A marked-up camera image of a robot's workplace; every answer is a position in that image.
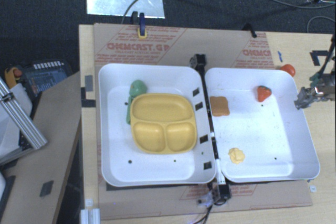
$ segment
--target white tray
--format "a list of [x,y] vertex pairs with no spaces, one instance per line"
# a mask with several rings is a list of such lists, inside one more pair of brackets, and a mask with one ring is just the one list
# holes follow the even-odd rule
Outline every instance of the white tray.
[[[303,110],[297,110],[294,79],[281,70],[209,69],[205,76],[209,97],[224,96],[229,116],[212,117],[220,168],[231,181],[264,182],[315,178],[320,165]],[[257,101],[257,87],[272,95]],[[228,152],[245,154],[240,164]]]
[[[193,105],[197,143],[182,154],[149,154],[140,150],[126,123],[130,85],[142,80],[148,93],[175,93]],[[202,81],[189,67],[109,64],[99,72],[102,174],[114,186],[200,184],[216,174]],[[195,105],[203,108],[196,110]],[[208,135],[201,143],[200,137]]]

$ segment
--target green toy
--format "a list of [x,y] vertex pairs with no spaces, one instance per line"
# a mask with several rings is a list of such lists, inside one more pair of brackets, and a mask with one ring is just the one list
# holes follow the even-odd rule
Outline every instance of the green toy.
[[127,116],[126,122],[131,124],[131,103],[133,99],[141,94],[147,92],[147,86],[141,80],[135,80],[131,84],[130,96],[128,97],[128,107],[127,107]]

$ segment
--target yellow plate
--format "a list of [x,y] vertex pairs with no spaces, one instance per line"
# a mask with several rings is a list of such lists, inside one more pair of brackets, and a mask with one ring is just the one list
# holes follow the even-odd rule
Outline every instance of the yellow plate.
[[195,113],[183,96],[146,93],[131,104],[131,129],[136,145],[147,153],[176,154],[197,141]]

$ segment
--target cardboard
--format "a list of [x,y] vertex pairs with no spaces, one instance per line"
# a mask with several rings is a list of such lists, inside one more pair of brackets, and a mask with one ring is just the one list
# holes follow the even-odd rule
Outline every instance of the cardboard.
[[77,73],[43,92],[34,124],[48,143],[3,171],[15,181],[2,224],[56,223],[79,137],[79,83]]
[[[130,25],[94,26],[94,54],[90,52],[95,56],[93,76],[97,78],[100,68],[110,62],[187,66],[194,54],[207,55],[206,69],[274,68],[265,33],[257,33],[258,37],[254,39],[247,31],[148,26],[148,38],[139,40],[136,28]],[[95,89],[98,89],[98,79],[95,81]],[[126,189],[108,186],[101,175],[99,111],[99,102],[96,102],[97,207],[100,208],[102,220],[204,212],[204,207],[197,206],[197,200],[208,192],[206,185]],[[214,211],[312,205],[307,182],[303,180],[232,185],[231,191],[232,198],[225,205],[215,207]]]

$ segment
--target wooden table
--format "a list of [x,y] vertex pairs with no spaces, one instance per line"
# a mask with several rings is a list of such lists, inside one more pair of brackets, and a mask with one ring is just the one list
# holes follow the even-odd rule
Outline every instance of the wooden table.
[[[85,76],[94,74],[93,26],[81,25],[80,32],[80,65],[81,87],[85,86]],[[296,68],[294,77],[297,88],[309,86],[309,77],[320,67],[312,64],[309,52],[312,50],[328,50],[331,35],[266,33],[271,54],[276,68],[285,62]],[[280,62],[281,52],[284,63]],[[95,88],[86,93],[87,99],[95,99]],[[305,115],[311,136],[320,161],[321,172],[309,185],[316,187],[311,193],[313,206],[250,210],[210,214],[207,223],[333,223],[336,219],[336,176],[335,176],[335,102],[313,103],[305,109]],[[82,108],[83,136],[83,169],[84,195],[91,198],[92,206],[98,208],[97,179],[97,139],[96,111],[94,108]],[[203,215],[164,216],[151,218],[133,218],[123,220],[102,221],[102,224],[145,224],[145,223],[193,223]]]

